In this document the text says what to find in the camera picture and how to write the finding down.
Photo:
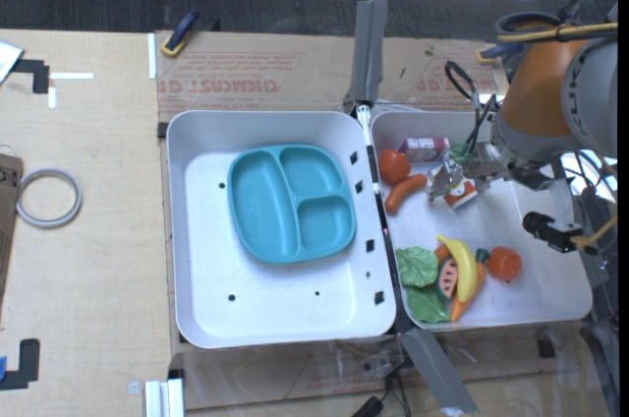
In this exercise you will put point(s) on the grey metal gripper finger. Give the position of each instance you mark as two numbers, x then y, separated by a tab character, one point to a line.
434	188
452	174

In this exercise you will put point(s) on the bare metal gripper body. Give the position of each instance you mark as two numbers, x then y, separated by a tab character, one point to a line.
491	169

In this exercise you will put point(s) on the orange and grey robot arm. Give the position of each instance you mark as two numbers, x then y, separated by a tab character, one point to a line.
545	85

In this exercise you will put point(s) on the orange and white carton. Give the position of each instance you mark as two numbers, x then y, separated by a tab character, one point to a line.
464	196

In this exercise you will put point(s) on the orange sausage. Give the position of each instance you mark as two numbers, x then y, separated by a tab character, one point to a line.
403	194

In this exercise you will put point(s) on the purple and white carton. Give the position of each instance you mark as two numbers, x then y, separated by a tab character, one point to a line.
425	149

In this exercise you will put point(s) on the red tomato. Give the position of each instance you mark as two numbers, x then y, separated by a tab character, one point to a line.
393	165

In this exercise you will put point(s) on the orange toy food piece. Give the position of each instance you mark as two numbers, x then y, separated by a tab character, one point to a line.
441	253

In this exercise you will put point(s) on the green lettuce leaf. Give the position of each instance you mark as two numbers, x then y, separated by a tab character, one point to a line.
417	265
426	306

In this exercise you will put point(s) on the yellow banana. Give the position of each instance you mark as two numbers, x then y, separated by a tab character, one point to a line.
466	267

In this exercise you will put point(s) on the watermelon slice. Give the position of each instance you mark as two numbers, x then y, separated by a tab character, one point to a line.
447	279

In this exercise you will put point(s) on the orange tomato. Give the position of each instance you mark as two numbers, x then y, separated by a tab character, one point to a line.
503	263

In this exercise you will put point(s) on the orange carrot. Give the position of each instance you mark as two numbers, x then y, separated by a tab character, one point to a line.
467	302

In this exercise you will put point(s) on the white plastic tray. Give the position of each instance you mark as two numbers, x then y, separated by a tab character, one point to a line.
275	307
531	297

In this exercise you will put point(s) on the blue divided plate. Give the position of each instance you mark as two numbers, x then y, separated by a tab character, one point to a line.
265	203

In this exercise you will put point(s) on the brown cardboard board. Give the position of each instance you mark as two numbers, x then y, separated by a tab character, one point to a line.
275	71

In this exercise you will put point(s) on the white tape roll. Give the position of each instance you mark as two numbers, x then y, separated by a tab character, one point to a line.
23	208

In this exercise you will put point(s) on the white packet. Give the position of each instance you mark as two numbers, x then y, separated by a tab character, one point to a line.
7	58

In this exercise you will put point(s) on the black cylinder on white bracket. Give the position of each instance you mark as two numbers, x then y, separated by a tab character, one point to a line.
549	228

